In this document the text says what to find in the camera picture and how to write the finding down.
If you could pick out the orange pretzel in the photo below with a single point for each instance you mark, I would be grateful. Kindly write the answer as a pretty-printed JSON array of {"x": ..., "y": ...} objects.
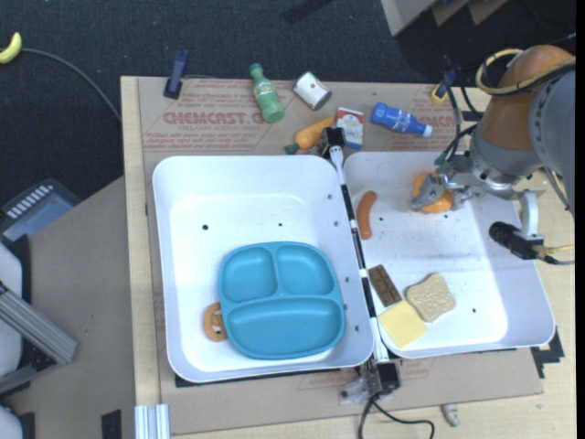
[{"x": 211, "y": 332}]

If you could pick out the orange toy fruit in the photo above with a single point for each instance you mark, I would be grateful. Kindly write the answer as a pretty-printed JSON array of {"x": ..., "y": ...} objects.
[{"x": 439, "y": 205}]

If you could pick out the beige bread slice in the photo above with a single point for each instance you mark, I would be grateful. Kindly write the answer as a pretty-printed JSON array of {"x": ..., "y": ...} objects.
[{"x": 431, "y": 296}]

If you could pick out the green bottle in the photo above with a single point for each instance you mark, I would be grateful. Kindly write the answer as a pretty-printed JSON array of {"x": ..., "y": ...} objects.
[{"x": 268, "y": 96}]

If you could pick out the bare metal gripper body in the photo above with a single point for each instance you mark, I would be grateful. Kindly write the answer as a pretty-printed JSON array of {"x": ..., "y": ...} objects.
[{"x": 491, "y": 187}]

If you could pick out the orange carrot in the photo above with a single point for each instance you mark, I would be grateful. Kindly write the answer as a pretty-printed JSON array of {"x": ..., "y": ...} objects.
[{"x": 311, "y": 134}]

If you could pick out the thin black and white rod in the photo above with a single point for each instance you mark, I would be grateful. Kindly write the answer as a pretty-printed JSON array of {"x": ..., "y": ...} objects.
[{"x": 348, "y": 201}]

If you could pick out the white carton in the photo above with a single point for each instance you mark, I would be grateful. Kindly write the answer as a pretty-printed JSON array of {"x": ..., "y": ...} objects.
[{"x": 351, "y": 126}]

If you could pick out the brown chocolate bar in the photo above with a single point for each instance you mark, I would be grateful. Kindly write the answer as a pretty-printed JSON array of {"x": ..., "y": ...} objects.
[{"x": 385, "y": 285}]

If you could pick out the orange sausage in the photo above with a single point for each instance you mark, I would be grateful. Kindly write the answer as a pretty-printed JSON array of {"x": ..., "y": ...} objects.
[{"x": 365, "y": 213}]

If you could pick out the blue bottle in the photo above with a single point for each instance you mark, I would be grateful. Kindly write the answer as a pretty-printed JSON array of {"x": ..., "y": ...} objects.
[{"x": 395, "y": 118}]

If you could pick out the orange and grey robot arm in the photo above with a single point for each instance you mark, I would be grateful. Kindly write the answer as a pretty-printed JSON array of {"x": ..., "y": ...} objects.
[{"x": 516, "y": 117}]

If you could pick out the blue divided plate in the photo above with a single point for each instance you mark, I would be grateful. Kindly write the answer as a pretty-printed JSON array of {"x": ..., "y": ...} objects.
[{"x": 281, "y": 300}]

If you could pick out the yellow cheese slice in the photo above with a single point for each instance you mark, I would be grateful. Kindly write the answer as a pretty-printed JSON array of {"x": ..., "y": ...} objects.
[{"x": 402, "y": 325}]

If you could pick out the white can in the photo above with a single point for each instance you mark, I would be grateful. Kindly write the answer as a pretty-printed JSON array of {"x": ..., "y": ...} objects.
[{"x": 311, "y": 89}]

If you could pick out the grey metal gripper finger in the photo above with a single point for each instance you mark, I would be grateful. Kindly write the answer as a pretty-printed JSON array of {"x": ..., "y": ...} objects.
[
  {"x": 428, "y": 192},
  {"x": 460, "y": 197}
]

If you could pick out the black cylinder on white bracket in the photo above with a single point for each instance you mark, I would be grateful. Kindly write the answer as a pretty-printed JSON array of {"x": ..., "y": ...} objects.
[{"x": 514, "y": 240}]

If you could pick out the white plastic tray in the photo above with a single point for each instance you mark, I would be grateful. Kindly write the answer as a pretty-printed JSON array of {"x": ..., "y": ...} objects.
[
  {"x": 256, "y": 199},
  {"x": 434, "y": 245}
]

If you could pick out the brown cardboard board red print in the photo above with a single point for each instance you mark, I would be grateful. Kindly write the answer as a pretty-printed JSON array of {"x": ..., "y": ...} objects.
[{"x": 215, "y": 121}]

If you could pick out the yellow banana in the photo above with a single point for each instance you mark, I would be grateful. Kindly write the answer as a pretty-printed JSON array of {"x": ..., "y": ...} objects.
[{"x": 11, "y": 49}]

